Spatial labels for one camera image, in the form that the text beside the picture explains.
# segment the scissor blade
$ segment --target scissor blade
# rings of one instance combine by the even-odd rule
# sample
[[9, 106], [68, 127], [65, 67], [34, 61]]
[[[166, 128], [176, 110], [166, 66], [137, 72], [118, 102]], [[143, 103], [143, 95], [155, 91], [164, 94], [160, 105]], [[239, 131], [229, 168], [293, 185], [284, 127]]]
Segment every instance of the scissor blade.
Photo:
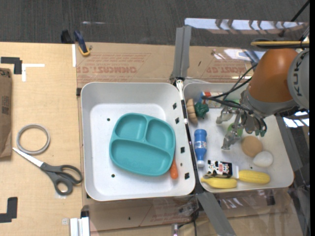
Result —
[[29, 160], [31, 163], [35, 164], [36, 166], [40, 167], [44, 162], [39, 161], [38, 159], [36, 159], [35, 157], [32, 157], [31, 155], [28, 155], [20, 150], [18, 150], [17, 148], [12, 148], [15, 152], [17, 152], [18, 154], [20, 154], [21, 156], [23, 156], [25, 159]]

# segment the clamp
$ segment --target clamp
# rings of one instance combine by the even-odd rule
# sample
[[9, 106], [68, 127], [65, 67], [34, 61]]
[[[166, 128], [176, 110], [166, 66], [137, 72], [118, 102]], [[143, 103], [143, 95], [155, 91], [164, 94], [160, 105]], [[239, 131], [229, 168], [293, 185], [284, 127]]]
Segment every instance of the clamp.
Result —
[[77, 41], [79, 43], [79, 51], [83, 56], [88, 56], [90, 55], [90, 50], [87, 48], [83, 36], [81, 35], [81, 33], [78, 30], [74, 31], [74, 37], [75, 37], [75, 41]]

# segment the gray carpet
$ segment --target gray carpet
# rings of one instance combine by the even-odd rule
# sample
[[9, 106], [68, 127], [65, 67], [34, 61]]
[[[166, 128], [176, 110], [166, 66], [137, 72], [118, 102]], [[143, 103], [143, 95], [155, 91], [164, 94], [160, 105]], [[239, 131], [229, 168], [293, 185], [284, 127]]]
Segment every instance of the gray carpet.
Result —
[[[97, 21], [115, 25], [99, 41], [174, 44], [187, 17], [290, 21], [306, 1], [0, 0], [0, 41], [60, 43], [62, 30], [72, 34], [81, 22]], [[296, 21], [310, 21], [310, 6]]]

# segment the tape roll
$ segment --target tape roll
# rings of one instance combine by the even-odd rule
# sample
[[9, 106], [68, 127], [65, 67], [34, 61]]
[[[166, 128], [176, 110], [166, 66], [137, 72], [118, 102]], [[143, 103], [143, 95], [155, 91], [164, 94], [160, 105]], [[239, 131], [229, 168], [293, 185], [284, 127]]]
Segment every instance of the tape roll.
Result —
[[[42, 147], [41, 149], [39, 150], [35, 150], [35, 151], [31, 151], [31, 150], [27, 150], [25, 148], [23, 148], [21, 146], [21, 143], [20, 143], [20, 138], [21, 138], [21, 135], [28, 129], [31, 129], [31, 128], [37, 128], [37, 129], [40, 129], [42, 130], [46, 137], [47, 137], [47, 141], [46, 141], [46, 144], [44, 145], [44, 147]], [[39, 125], [39, 124], [29, 124], [29, 125], [26, 125], [24, 126], [23, 128], [21, 128], [21, 130], [18, 132], [18, 135], [16, 137], [16, 145], [17, 147], [19, 148], [20, 151], [23, 151], [24, 153], [26, 154], [32, 154], [32, 155], [36, 155], [36, 154], [41, 154], [43, 153], [49, 146], [49, 143], [50, 143], [50, 135], [48, 133], [48, 130], [42, 126], [42, 125]]]

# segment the scissors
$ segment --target scissors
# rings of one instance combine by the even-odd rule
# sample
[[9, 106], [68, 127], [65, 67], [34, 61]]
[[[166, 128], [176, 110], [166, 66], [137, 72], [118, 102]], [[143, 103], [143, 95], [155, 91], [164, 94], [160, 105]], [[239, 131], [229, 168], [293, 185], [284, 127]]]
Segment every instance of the scissors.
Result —
[[[79, 169], [75, 168], [72, 165], [60, 165], [60, 166], [51, 166], [47, 163], [44, 163], [42, 161], [39, 161], [35, 157], [32, 157], [31, 155], [28, 155], [17, 148], [12, 148], [15, 152], [23, 156], [25, 159], [29, 160], [36, 166], [38, 166], [43, 172], [45, 172], [50, 179], [52, 180], [55, 190], [60, 195], [68, 195], [72, 192], [72, 188], [74, 184], [79, 184], [82, 182], [83, 177]], [[64, 170], [72, 170], [75, 171], [79, 177], [79, 179], [76, 179], [74, 176], [72, 176], [70, 173], [66, 173]], [[58, 184], [63, 183], [66, 185], [67, 190], [60, 190], [58, 187]]]

